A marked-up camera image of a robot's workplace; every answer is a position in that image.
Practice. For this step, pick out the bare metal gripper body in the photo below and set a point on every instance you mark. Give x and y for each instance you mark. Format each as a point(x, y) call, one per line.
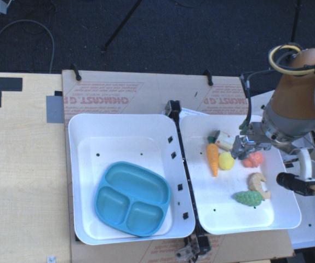
point(258, 140)

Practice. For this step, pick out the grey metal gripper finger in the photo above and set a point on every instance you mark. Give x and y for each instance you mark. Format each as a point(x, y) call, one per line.
point(245, 150)
point(235, 147)

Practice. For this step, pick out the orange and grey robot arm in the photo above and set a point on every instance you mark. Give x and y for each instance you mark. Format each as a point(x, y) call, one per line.
point(294, 97)

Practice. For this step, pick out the pink toy food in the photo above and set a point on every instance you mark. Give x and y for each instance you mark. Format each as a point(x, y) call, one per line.
point(253, 159)

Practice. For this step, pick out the white and yellow carton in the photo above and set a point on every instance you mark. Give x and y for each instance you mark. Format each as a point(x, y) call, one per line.
point(224, 140)

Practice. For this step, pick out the yellow ball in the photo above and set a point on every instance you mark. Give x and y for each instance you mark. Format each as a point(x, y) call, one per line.
point(225, 161)

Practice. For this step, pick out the orange carrot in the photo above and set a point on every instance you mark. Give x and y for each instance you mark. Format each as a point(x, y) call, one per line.
point(212, 157)

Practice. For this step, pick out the green grapes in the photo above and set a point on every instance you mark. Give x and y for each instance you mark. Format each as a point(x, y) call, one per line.
point(249, 198)

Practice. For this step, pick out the thin black rod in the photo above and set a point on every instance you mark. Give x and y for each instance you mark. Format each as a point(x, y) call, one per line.
point(186, 168)

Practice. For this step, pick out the white plastic tray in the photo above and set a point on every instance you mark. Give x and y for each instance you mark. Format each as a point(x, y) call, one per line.
point(124, 147)
point(228, 201)

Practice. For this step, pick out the brown cardboard board red print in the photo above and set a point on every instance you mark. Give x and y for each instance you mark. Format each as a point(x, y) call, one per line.
point(146, 97)

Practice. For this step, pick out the blue divided plate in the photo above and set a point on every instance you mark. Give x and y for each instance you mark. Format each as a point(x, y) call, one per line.
point(132, 199)

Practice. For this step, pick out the black cylinder on white bracket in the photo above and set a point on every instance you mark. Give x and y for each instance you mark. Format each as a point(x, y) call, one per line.
point(297, 179)

